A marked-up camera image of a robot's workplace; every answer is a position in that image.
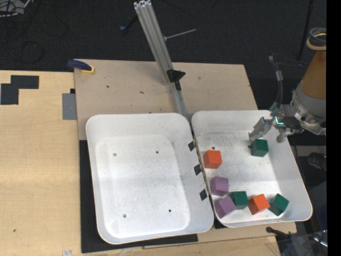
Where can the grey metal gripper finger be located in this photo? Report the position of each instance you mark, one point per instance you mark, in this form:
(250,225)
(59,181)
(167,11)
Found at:
(282,137)
(259,129)

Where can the purple cube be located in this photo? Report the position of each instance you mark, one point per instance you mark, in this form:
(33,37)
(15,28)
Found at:
(225,207)
(219,186)

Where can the orange cube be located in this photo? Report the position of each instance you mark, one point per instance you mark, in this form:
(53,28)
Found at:
(212,159)
(259,204)

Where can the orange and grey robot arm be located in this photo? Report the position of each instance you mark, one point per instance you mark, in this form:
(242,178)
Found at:
(315,76)

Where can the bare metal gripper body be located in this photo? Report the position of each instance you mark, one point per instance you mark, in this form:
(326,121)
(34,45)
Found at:
(290,123)

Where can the pale wood board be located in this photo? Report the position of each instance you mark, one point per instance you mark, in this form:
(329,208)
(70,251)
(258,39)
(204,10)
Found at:
(128,89)

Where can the green cube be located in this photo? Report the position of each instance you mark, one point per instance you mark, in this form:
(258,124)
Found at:
(259,148)
(240,199)
(279,204)

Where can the white plastic tray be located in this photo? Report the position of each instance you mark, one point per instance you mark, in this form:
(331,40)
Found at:
(247,175)
(141,177)

